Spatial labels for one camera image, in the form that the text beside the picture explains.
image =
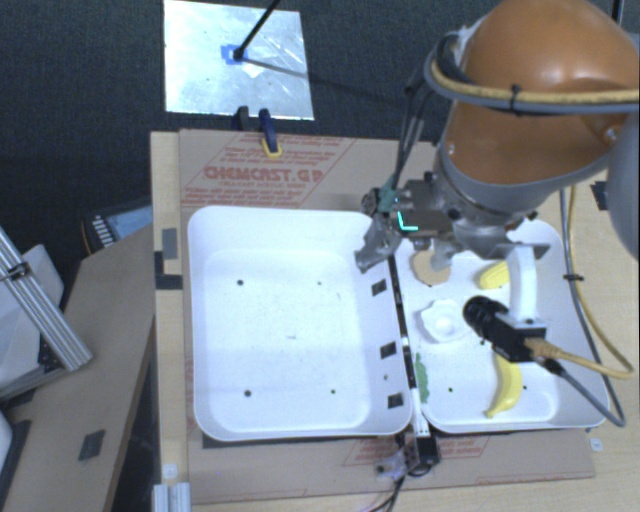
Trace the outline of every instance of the gray cable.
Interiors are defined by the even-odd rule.
[[[424,78],[429,87],[437,92],[440,96],[444,96],[450,100],[471,103],[481,107],[504,110],[506,112],[523,113],[523,114],[548,114],[548,115],[590,115],[590,114],[626,114],[630,112],[638,112],[640,110],[637,102],[633,103],[605,103],[605,104],[571,104],[571,105],[554,105],[547,103],[524,103],[517,99],[514,101],[500,100],[494,98],[481,98],[452,91],[438,84],[431,73],[431,63],[434,61],[435,55],[432,51],[429,53],[424,65]]]
[[[559,194],[560,194],[560,215],[562,217],[562,246],[564,248],[564,263],[567,268],[567,275],[573,276],[574,269],[573,269],[573,263],[571,258],[571,246],[569,244],[569,216],[567,214],[567,204],[566,204],[564,190],[560,190]],[[587,342],[589,343],[589,348],[591,349],[593,358],[596,361],[596,363],[602,364],[602,360],[600,359],[600,355],[598,354],[598,349],[593,340],[593,336],[591,335],[591,330],[589,329],[589,324],[587,324],[584,310],[582,309],[582,305],[580,304],[580,298],[578,297],[578,290],[576,288],[576,283],[571,279],[568,280],[568,283],[569,283],[569,291],[571,292],[571,300],[573,301],[573,306],[575,307],[576,313],[578,314],[580,325],[582,326],[584,335],[587,338]],[[580,393],[587,400],[589,400],[589,402],[591,402],[594,406],[596,406],[596,408],[600,412],[602,412],[602,414],[604,414],[606,418],[609,421],[611,421],[611,423],[613,423],[618,427],[625,426],[626,419],[624,416],[624,411],[622,410],[622,406],[620,405],[620,401],[618,400],[618,396],[616,395],[616,392],[613,389],[613,386],[611,384],[611,381],[609,380],[609,377],[607,377],[606,375],[602,375],[602,380],[604,381],[604,385],[607,388],[607,392],[609,393],[609,396],[611,397],[613,406],[615,407],[616,412],[618,413],[618,416],[620,418],[614,417],[609,411],[606,410],[604,406],[602,406],[602,404],[600,404],[600,407],[597,406],[596,403],[599,403],[599,402],[596,400],[596,398],[593,395],[591,395],[591,393],[589,393],[589,391],[587,391],[580,384],[579,384],[580,388],[576,387],[574,382],[577,383],[577,381],[575,381],[573,377],[571,377],[568,373],[566,373],[566,371],[564,373],[566,375],[561,374],[560,376],[563,377],[565,380],[567,380],[567,382],[573,385],[578,391],[580,391]]]

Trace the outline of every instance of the metal sheet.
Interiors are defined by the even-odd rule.
[[[165,0],[165,84],[169,112],[313,120],[300,14],[275,11],[245,52],[240,46],[264,9]]]

